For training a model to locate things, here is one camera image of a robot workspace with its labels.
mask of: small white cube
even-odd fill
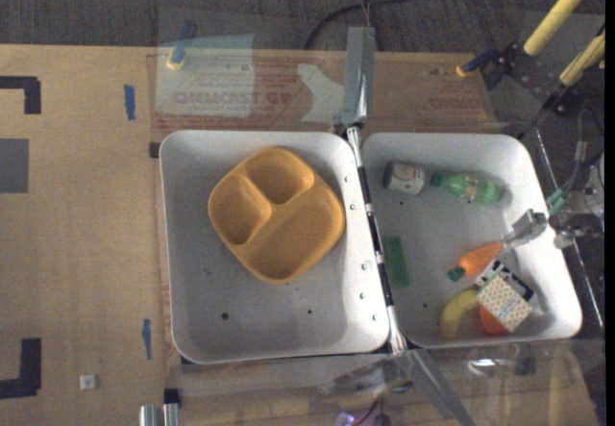
[[[96,375],[81,375],[79,377],[79,390],[94,390],[96,388]]]

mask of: green block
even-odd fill
[[[384,255],[386,269],[392,288],[407,288],[410,286],[410,274],[407,270],[406,255],[400,237],[384,239]]]

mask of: patterned box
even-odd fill
[[[499,275],[480,289],[477,300],[508,332],[513,332],[531,313],[531,305]]]

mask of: white can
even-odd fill
[[[428,180],[427,171],[412,164],[390,162],[386,165],[382,185],[411,195],[421,193]]]

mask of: yellow banana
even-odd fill
[[[455,338],[461,318],[479,305],[477,289],[468,289],[451,299],[440,314],[440,331],[447,338]]]

